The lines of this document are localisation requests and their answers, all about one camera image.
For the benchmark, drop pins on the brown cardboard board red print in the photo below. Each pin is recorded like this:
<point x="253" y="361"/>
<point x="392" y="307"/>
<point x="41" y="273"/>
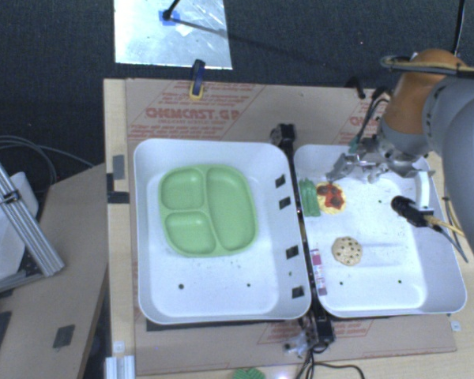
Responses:
<point x="237" y="109"/>

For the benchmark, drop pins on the black cylinder on white bracket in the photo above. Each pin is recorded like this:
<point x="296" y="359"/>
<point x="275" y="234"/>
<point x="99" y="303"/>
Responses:
<point x="408" y="209"/>

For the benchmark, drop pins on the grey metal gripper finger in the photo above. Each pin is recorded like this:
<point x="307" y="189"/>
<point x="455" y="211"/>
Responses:
<point x="374" y="174"/>
<point x="341" y="167"/>

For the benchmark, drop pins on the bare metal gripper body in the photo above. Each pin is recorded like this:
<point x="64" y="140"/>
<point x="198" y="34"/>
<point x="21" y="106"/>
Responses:
<point x="395" y="160"/>

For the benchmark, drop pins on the yellow toy spaghetti with meatballs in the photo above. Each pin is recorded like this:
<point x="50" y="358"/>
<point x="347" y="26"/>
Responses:
<point x="332" y="200"/>

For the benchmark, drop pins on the white plastic tray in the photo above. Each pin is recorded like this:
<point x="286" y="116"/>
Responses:
<point x="221" y="282"/>
<point x="383" y="286"/>

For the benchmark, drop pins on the brown chocolate chip biscuit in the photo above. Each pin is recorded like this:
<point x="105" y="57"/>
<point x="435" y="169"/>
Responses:
<point x="347" y="251"/>

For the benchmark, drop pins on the thin black and white rod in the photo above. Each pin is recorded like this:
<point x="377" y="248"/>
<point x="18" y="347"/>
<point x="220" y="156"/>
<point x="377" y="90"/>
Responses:
<point x="300" y="219"/>

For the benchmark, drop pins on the red and white packet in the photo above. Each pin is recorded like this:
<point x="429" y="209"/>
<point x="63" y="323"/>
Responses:
<point x="319" y="271"/>

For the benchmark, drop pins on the green ribbed toy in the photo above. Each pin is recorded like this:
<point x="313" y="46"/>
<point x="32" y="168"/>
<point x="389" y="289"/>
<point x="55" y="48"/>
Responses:
<point x="248" y="374"/>

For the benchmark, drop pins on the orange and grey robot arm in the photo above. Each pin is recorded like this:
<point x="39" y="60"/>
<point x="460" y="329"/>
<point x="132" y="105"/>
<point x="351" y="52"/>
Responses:
<point x="454" y="117"/>

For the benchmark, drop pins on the green toy beans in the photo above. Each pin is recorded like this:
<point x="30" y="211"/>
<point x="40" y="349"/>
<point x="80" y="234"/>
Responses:
<point x="310" y="200"/>

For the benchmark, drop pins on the green divided plate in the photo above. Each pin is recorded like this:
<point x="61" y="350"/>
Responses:
<point x="225" y="207"/>

